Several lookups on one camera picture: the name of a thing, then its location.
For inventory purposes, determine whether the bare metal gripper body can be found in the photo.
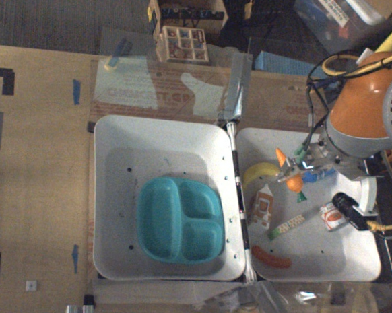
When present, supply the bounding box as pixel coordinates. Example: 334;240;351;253
297;139;367;182

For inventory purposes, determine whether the orange carrot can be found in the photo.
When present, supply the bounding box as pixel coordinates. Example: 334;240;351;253
271;147;312;205

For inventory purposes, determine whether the blue bottle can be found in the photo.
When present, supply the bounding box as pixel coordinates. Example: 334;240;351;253
300;165;337;186

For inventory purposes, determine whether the yellow banana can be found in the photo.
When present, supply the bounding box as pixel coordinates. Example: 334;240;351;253
242;160;281;190

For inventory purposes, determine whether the white and orange carton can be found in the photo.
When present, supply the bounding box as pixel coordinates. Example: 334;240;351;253
247;182;276;231

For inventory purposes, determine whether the green and white long packet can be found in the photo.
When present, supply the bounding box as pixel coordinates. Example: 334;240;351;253
266;211;307;244

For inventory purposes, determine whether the white and orange can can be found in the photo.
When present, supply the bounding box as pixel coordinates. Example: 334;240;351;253
317;201;350;233

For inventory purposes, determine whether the white plastic tray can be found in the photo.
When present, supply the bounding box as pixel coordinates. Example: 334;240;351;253
224;126;392;291
81;113;258;291

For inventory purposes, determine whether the red sausage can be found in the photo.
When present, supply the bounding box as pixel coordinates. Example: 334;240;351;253
250;244;294;270

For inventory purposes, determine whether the blue divided plate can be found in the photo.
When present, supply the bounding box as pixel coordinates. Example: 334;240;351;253
133;174;230;268

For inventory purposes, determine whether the black cylinder on white bracket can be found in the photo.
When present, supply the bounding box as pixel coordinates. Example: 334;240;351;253
329;173;382;233

